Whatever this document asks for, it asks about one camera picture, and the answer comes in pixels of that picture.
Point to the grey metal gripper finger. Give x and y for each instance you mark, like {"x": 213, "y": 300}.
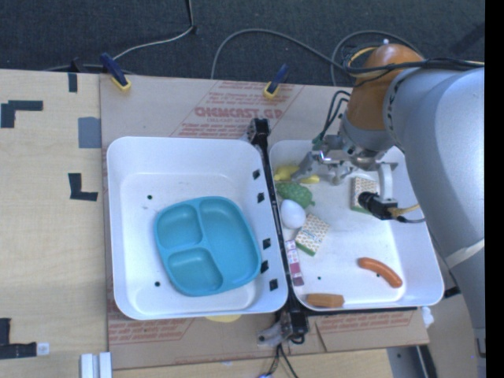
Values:
{"x": 338, "y": 176}
{"x": 309, "y": 164}

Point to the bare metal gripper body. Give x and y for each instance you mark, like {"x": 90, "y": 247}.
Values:
{"x": 346, "y": 156}

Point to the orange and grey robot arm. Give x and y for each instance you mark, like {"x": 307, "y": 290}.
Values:
{"x": 433, "y": 140}

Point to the yellow banana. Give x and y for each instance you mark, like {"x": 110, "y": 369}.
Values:
{"x": 284, "y": 171}

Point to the white patterned carton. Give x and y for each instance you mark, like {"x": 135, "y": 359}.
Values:
{"x": 362, "y": 189}
{"x": 313, "y": 234}

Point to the green bumpy toy fruit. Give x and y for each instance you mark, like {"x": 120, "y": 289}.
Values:
{"x": 293, "y": 192}

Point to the white egg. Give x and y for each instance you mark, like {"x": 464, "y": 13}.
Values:
{"x": 292, "y": 214}

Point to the thin black rod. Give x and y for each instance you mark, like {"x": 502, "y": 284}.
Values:
{"x": 275, "y": 211}

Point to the white plastic tray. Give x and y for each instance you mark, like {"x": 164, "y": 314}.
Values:
{"x": 354, "y": 242}
{"x": 134, "y": 227}

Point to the pink and maroon packet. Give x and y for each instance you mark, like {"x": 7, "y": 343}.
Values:
{"x": 295, "y": 264}

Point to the orange sausage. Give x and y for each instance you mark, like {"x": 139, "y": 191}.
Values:
{"x": 381, "y": 270}

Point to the orange-brown bread stick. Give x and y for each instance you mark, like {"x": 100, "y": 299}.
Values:
{"x": 325, "y": 300}

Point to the blue divided plate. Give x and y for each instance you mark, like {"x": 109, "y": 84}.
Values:
{"x": 208, "y": 246}

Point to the brown cardboard board, red print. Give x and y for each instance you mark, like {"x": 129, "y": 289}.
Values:
{"x": 165, "y": 108}

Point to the yellow flat object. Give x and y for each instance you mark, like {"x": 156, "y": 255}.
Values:
{"x": 223, "y": 318}

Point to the black cylinder on white bracket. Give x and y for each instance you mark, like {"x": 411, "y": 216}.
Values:
{"x": 376, "y": 204}

